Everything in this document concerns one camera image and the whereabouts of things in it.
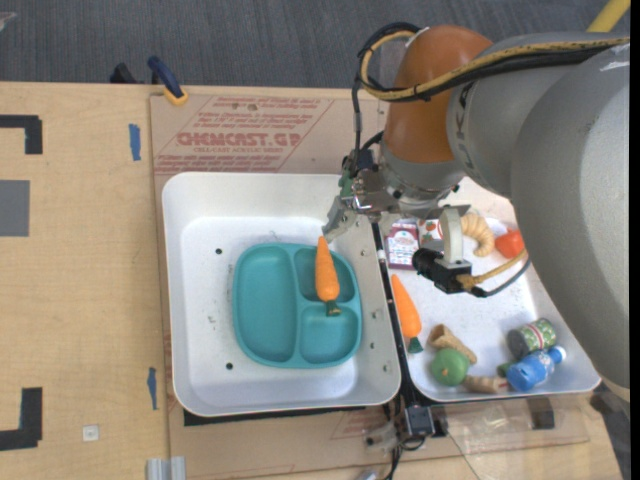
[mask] yellow cable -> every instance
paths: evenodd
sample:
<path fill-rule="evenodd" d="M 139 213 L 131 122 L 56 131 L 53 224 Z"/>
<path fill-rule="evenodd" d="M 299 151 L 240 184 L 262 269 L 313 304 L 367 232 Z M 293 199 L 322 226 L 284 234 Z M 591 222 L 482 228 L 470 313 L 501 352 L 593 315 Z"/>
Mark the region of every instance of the yellow cable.
<path fill-rule="evenodd" d="M 481 274 L 479 276 L 472 276 L 471 274 L 460 274 L 459 276 L 456 276 L 456 280 L 462 285 L 462 288 L 464 288 L 464 290 L 470 291 L 474 286 L 483 283 L 487 279 L 497 276 L 498 274 L 502 274 L 502 272 L 511 268 L 526 255 L 527 250 L 522 249 L 522 251 L 520 251 L 517 256 L 511 258 L 509 261 L 503 263 L 499 267 L 496 267 L 493 270 L 489 270 L 489 272 L 485 272 L 484 274 Z"/>
<path fill-rule="evenodd" d="M 385 36 L 382 39 L 378 40 L 374 43 L 370 49 L 368 49 L 362 57 L 362 64 L 360 66 L 360 78 L 367 84 L 369 82 L 369 78 L 367 76 L 367 70 L 369 66 L 369 61 L 373 56 L 375 50 L 377 50 L 382 44 L 390 41 L 392 39 L 396 39 L 398 37 L 407 37 L 407 35 L 413 36 L 412 32 L 402 31 L 396 32 L 395 34 L 391 34 L 389 36 Z M 434 78 L 430 82 L 418 84 L 415 87 L 408 87 L 403 89 L 396 89 L 390 91 L 381 91 L 378 89 L 374 89 L 368 85 L 364 85 L 365 90 L 375 96 L 376 98 L 383 101 L 394 101 L 403 98 L 410 98 L 415 96 L 416 94 L 420 94 L 427 90 L 438 87 L 451 79 L 467 74 L 473 70 L 478 68 L 490 65 L 496 61 L 504 60 L 508 58 L 518 57 L 520 55 L 530 55 L 534 53 L 549 53 L 549 52 L 561 52 L 561 51 L 578 51 L 584 50 L 586 48 L 593 47 L 608 47 L 608 46 L 616 46 L 619 44 L 628 43 L 630 38 L 621 37 L 614 39 L 591 39 L 586 41 L 559 41 L 559 42 L 550 42 L 550 43 L 538 43 L 538 44 L 529 44 L 524 46 L 515 46 L 512 48 L 506 48 L 504 50 L 500 50 L 497 52 L 490 53 L 483 57 L 478 57 L 477 59 L 468 62 L 467 64 L 453 69 L 444 75 L 441 75 L 437 78 Z"/>
<path fill-rule="evenodd" d="M 587 32 L 610 32 L 629 7 L 631 0 L 609 0 L 589 25 Z"/>

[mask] gray carpet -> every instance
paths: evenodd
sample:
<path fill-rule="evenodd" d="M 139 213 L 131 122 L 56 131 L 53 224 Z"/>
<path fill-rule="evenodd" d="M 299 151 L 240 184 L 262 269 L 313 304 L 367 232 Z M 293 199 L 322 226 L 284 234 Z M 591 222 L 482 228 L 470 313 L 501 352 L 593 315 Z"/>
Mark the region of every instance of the gray carpet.
<path fill-rule="evenodd" d="M 348 87 L 355 54 L 392 21 L 453 23 L 496 41 L 585 30 L 608 0 L 0 0 L 0 79 L 149 81 L 159 56 L 185 84 Z M 614 31 L 628 33 L 627 14 Z"/>

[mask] wooden tabletop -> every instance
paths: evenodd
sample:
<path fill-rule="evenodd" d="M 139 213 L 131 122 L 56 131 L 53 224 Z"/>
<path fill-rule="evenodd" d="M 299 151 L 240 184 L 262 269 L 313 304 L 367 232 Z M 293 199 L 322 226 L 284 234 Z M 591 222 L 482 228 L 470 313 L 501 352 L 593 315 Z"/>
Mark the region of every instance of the wooden tabletop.
<path fill-rule="evenodd" d="M 348 98 L 333 90 L 187 90 Z M 25 130 L 0 127 L 0 184 L 26 181 L 29 197 L 27 236 L 0 229 L 0 478 L 142 479 L 148 459 L 171 456 L 149 115 L 149 96 L 160 92 L 0 83 L 0 114 L 38 116 L 43 143 L 42 154 L 25 154 Z M 140 130 L 139 160 L 131 124 Z M 35 398 L 25 402 L 28 389 Z M 38 396 L 41 435 L 29 426 Z M 546 479 L 556 476 L 553 464 L 568 462 L 574 476 L 559 478 L 619 477 L 602 418 L 581 407 L 584 442 L 482 460 L 403 461 L 395 478 L 475 478 L 474 470 L 517 464 L 528 478 Z M 272 478 L 347 480 L 363 469 Z"/>

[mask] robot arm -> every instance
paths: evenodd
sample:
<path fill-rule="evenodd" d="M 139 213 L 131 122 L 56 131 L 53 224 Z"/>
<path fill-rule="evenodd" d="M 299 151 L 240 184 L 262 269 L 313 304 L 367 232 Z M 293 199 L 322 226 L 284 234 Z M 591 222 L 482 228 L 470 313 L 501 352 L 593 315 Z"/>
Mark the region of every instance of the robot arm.
<path fill-rule="evenodd" d="M 435 218 L 469 176 L 511 201 L 558 311 L 629 400 L 629 38 L 542 34 L 491 45 L 450 26 L 407 35 L 400 89 L 366 75 L 381 35 L 363 49 L 359 80 L 391 102 L 388 119 L 377 159 L 370 144 L 347 158 L 325 235 L 355 213 Z"/>

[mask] toy carrot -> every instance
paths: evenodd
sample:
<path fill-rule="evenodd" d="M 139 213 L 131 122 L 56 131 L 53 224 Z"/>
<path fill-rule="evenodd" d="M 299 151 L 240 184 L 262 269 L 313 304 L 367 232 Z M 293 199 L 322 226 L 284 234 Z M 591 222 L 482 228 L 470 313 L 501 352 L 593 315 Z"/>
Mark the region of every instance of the toy carrot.
<path fill-rule="evenodd" d="M 393 288 L 393 296 L 396 299 L 402 335 L 409 340 L 409 352 L 411 354 L 422 352 L 423 348 L 418 340 L 418 334 L 422 330 L 422 322 L 420 321 L 418 310 L 407 289 L 396 274 L 391 276 L 391 287 Z"/>
<path fill-rule="evenodd" d="M 329 244 L 323 235 L 318 238 L 316 251 L 316 292 L 318 298 L 327 307 L 327 316 L 339 315 L 342 312 L 336 304 L 336 299 L 340 295 L 338 273 L 329 251 Z"/>

